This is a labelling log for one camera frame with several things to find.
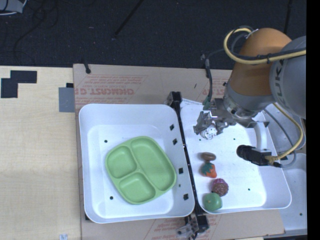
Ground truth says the thin black rod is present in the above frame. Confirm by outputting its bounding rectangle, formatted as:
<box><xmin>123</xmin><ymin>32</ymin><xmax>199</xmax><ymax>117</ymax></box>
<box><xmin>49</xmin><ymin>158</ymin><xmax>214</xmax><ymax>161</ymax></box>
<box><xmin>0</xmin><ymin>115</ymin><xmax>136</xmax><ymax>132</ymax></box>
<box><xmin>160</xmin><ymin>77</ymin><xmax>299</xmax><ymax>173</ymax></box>
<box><xmin>174</xmin><ymin>100</ymin><xmax>204</xmax><ymax>218</ymax></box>

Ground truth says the orange strawberry with green leaves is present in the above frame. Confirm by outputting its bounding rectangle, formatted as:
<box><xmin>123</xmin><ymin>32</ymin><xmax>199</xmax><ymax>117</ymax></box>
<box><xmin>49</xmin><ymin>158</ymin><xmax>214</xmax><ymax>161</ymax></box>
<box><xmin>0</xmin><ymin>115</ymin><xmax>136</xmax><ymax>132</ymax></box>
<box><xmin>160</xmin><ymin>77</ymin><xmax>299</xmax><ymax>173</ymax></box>
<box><xmin>199</xmin><ymin>161</ymin><xmax>218</xmax><ymax>179</ymax></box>

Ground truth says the white plastic tray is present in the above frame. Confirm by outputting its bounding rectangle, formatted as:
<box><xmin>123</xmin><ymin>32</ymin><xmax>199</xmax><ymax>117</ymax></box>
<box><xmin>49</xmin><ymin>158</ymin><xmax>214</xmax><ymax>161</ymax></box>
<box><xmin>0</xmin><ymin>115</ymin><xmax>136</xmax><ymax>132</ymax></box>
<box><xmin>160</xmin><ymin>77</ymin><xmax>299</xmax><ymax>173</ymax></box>
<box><xmin>78</xmin><ymin>103</ymin><xmax>196</xmax><ymax>225</ymax></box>
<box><xmin>179</xmin><ymin>98</ymin><xmax>293</xmax><ymax>215</ymax></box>

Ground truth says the black cylinder on white bracket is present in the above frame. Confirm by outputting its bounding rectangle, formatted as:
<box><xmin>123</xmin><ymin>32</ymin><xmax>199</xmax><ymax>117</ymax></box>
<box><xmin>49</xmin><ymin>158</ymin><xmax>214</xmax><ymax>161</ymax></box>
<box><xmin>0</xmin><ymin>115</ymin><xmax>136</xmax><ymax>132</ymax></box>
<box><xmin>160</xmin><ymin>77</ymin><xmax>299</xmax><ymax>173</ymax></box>
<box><xmin>236</xmin><ymin>120</ymin><xmax>273</xmax><ymax>167</ymax></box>

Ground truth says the brown cardboard board red print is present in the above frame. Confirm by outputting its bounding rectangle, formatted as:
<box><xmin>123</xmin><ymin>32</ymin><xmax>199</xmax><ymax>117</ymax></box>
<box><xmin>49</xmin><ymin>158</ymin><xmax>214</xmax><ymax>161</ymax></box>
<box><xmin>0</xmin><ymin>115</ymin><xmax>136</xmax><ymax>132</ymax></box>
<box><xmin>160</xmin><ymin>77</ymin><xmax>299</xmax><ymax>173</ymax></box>
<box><xmin>72</xmin><ymin>63</ymin><xmax>286</xmax><ymax>240</ymax></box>

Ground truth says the green divided plate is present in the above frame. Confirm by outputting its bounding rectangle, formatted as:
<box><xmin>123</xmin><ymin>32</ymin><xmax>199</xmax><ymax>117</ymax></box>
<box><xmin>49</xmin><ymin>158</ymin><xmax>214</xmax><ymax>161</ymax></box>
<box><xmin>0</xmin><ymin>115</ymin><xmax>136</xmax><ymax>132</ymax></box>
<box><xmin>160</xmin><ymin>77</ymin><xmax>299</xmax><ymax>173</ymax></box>
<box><xmin>104</xmin><ymin>135</ymin><xmax>178</xmax><ymax>206</ymax></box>

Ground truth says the white spotted toy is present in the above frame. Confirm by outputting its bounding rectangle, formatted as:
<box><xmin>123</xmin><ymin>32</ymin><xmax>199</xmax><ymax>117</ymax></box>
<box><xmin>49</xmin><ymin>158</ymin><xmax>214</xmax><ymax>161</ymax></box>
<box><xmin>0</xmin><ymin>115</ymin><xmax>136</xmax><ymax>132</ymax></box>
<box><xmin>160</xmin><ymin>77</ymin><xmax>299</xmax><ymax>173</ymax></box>
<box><xmin>199</xmin><ymin>123</ymin><xmax>218</xmax><ymax>141</ymax></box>

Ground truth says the brown toy kiwi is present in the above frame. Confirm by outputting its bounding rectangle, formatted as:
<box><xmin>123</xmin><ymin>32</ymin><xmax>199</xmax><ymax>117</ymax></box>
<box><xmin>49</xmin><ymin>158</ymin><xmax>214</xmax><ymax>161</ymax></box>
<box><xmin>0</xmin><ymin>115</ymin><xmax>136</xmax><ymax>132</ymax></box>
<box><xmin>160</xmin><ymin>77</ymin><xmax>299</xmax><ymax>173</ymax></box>
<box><xmin>199</xmin><ymin>151</ymin><xmax>217</xmax><ymax>163</ymax></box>

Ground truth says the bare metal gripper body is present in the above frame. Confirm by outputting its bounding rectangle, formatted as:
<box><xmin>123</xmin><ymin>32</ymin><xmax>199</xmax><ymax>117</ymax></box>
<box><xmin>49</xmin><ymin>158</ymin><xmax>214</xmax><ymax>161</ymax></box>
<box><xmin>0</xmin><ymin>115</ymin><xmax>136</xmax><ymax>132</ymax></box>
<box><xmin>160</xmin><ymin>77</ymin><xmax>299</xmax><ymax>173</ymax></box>
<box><xmin>211</xmin><ymin>97</ymin><xmax>259</xmax><ymax>129</ymax></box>

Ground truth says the black block with wires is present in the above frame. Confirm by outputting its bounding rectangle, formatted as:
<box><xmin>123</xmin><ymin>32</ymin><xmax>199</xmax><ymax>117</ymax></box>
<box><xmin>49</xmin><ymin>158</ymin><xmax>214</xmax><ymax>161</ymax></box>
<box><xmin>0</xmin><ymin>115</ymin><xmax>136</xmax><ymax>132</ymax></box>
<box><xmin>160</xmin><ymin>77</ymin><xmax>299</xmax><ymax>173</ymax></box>
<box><xmin>194</xmin><ymin>214</ymin><xmax>210</xmax><ymax>234</ymax></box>
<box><xmin>166</xmin><ymin>91</ymin><xmax>183</xmax><ymax>108</ymax></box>

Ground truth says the pink and brown toy berry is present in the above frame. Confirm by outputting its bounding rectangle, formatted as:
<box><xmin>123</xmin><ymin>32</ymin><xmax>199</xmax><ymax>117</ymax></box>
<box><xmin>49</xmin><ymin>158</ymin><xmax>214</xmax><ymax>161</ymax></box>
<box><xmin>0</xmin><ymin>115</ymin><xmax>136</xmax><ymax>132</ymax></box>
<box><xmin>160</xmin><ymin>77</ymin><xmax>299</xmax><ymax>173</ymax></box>
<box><xmin>211</xmin><ymin>178</ymin><xmax>230</xmax><ymax>198</ymax></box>

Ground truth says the green toy apple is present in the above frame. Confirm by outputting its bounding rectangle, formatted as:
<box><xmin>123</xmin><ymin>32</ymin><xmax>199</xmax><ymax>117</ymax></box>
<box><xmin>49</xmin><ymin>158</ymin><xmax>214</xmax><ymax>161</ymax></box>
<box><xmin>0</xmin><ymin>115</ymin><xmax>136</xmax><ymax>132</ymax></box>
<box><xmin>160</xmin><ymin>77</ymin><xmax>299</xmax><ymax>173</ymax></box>
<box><xmin>202</xmin><ymin>192</ymin><xmax>224</xmax><ymax>212</ymax></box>

